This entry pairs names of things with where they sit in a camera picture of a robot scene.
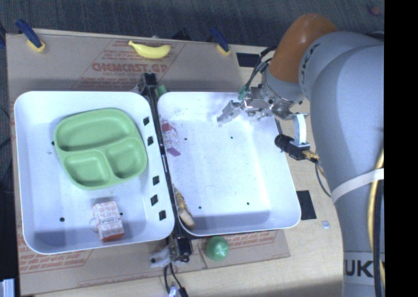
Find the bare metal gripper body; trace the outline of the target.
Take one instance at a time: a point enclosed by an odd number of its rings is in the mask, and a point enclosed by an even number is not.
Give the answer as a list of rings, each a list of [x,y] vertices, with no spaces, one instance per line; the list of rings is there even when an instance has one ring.
[[[293,101],[283,99],[261,88],[251,88],[244,96],[242,110],[251,117],[274,117],[276,119],[290,120],[293,116],[291,107]]]

